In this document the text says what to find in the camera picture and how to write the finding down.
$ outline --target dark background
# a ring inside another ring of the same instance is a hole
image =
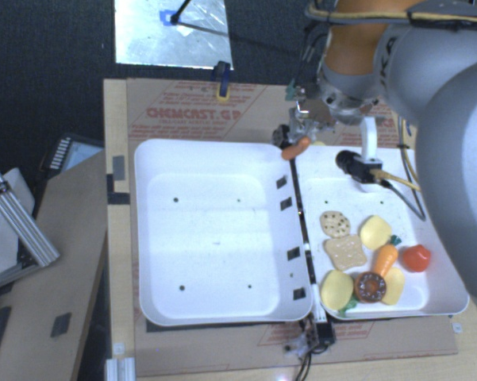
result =
[[[308,1],[225,0],[232,81],[290,82]],[[61,134],[102,140],[105,78],[210,78],[210,71],[115,64],[113,15],[113,0],[0,0],[2,173],[19,167],[32,186]]]

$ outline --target toy tomato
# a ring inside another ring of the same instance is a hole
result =
[[[410,270],[423,272],[429,266],[430,251],[421,244],[409,247],[402,254],[402,261]]]

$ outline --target cracker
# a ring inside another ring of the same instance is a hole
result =
[[[361,267],[367,262],[362,242],[356,234],[325,241],[325,251],[335,268],[340,271],[351,267]]]
[[[349,220],[341,212],[329,210],[319,217],[323,232],[332,238],[348,236],[351,232]]]

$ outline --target black stick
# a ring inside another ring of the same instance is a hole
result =
[[[178,24],[178,21],[180,19],[180,16],[182,15],[182,12],[185,10],[185,8],[188,6],[189,3],[190,3],[190,0],[185,0],[185,2],[182,3],[178,11],[171,16],[170,23],[172,23],[173,25]]]

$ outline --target metal plate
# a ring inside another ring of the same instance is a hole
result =
[[[183,1],[115,0],[117,63],[211,69],[225,61],[233,67],[224,0],[190,2],[180,21],[197,29],[169,22]]]

